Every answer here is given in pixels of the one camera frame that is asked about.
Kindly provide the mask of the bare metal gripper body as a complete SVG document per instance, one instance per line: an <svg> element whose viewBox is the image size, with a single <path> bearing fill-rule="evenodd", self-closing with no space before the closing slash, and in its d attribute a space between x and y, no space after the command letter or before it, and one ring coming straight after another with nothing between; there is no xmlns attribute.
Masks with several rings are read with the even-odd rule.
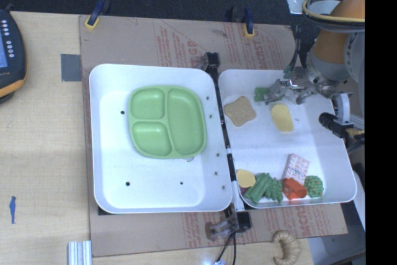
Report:
<svg viewBox="0 0 397 265"><path fill-rule="evenodd" d="M331 98L336 92L338 81L331 81L321 76L309 77L307 75L295 75L290 79L290 89L296 93L300 91L311 91L313 95L319 94L326 99Z"/></svg>

